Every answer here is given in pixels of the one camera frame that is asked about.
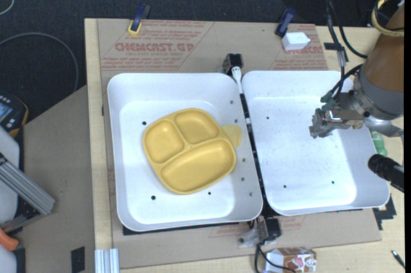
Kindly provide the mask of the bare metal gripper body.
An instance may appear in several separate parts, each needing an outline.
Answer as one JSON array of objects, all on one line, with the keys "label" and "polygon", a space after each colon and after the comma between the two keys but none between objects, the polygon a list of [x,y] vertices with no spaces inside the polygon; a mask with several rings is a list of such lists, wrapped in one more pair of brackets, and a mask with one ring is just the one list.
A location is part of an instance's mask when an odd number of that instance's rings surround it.
[{"label": "bare metal gripper body", "polygon": [[323,96],[323,127],[328,130],[361,128],[372,112],[373,103],[361,90]]}]

